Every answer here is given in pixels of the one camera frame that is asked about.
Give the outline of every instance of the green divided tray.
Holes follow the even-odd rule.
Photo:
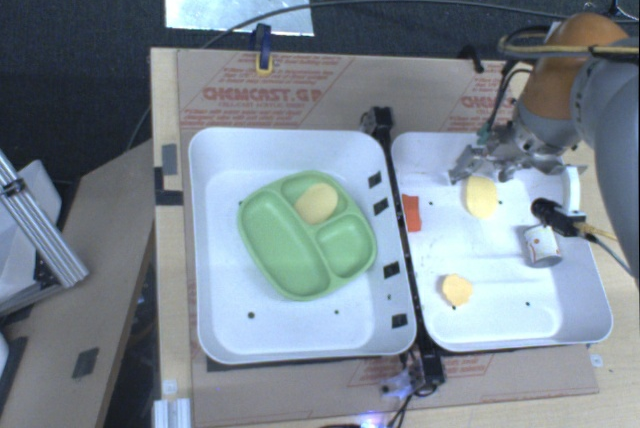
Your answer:
[[[312,185],[327,183],[338,205],[326,221],[307,224],[293,205]],[[313,300],[352,281],[375,260],[377,246],[367,219],[331,176],[293,174],[255,191],[238,211],[249,254],[273,287],[292,300]]]

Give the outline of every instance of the green plate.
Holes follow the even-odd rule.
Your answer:
[[[328,220],[309,225],[293,205],[316,183],[335,188],[338,205]],[[293,300],[313,300],[345,285],[377,254],[360,208],[331,176],[317,171],[287,176],[252,193],[240,205],[238,228],[258,268]]]

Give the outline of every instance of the yellow round object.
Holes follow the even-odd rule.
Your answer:
[[[338,206],[338,192],[327,183],[310,186],[293,205],[300,218],[309,225],[327,220]]]
[[[465,190],[467,210],[476,218],[490,218],[498,207],[498,189],[486,177],[471,176]]]
[[[466,304],[473,293],[473,285],[459,275],[447,275],[442,283],[442,294],[451,305],[458,307]]]

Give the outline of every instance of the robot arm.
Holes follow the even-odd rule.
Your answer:
[[[452,183],[485,161],[508,181],[520,168],[562,173],[562,154],[584,140],[594,149],[596,173],[609,219],[638,280],[638,39],[609,19],[578,14],[548,46],[635,46],[635,61],[614,56],[549,57],[536,63],[513,120],[469,146],[449,171]]]

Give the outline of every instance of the orange rectangular object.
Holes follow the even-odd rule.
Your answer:
[[[402,194],[402,206],[404,207],[404,218],[407,224],[407,231],[419,232],[422,229],[420,219],[420,198],[412,195]]]

